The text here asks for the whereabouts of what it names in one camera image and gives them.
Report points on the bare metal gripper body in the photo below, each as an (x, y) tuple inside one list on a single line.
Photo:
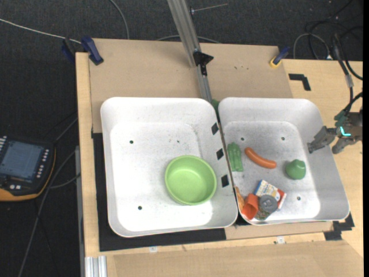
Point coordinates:
[(354, 127)]

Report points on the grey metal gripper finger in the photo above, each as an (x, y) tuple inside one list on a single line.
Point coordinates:
[(343, 145), (320, 140)]

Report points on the green toy pepper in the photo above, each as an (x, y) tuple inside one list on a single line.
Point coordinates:
[(295, 169)]

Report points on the white plastic tray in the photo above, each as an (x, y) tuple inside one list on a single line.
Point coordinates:
[(150, 180), (317, 183)]

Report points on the orange toy sausage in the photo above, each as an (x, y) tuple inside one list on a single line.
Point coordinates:
[(259, 159)]

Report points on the white blue yellow carton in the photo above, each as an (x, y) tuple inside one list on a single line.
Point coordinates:
[(266, 187)]

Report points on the small grey-lidded can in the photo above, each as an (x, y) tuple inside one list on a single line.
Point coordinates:
[(268, 203)]

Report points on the green toy asparagus bundle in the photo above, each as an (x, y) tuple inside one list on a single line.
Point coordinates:
[(235, 157)]

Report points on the orange toy cup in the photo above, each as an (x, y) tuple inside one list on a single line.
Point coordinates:
[(250, 208)]

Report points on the orange toy bread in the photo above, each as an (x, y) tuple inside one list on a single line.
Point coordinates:
[(240, 199)]

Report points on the green bowl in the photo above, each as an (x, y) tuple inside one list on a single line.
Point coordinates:
[(190, 180)]

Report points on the brown cardboard board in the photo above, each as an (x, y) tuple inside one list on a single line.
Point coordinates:
[(150, 71)]

